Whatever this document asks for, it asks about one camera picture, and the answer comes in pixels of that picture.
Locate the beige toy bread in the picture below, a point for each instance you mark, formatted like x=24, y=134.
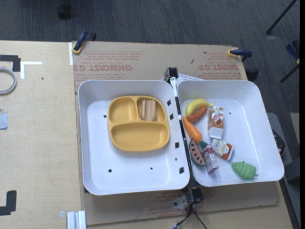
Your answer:
x=148, y=110

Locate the yellow divided plate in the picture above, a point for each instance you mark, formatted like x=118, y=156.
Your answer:
x=140, y=135

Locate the thin black and white rod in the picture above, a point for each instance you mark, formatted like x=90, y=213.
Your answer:
x=182, y=128

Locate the yellow banana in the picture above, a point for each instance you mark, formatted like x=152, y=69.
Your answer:
x=194, y=104

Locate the brown cardboard board red print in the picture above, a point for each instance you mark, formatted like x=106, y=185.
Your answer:
x=152, y=63

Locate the orange sausage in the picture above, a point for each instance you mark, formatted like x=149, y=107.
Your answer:
x=197, y=114

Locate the orange carrot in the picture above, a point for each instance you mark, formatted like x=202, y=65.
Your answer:
x=193, y=130

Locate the watermelon slice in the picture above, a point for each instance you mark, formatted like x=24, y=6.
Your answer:
x=195, y=154

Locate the orange and white carton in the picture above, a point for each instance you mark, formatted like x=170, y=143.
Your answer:
x=215, y=123

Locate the white plastic tray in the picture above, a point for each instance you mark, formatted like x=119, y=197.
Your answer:
x=124, y=166
x=247, y=132

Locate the pink carton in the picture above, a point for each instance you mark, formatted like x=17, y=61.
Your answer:
x=210, y=160

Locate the white and orange packet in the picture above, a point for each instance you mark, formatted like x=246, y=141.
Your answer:
x=222, y=149

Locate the green grapes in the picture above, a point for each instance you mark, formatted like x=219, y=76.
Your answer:
x=244, y=170

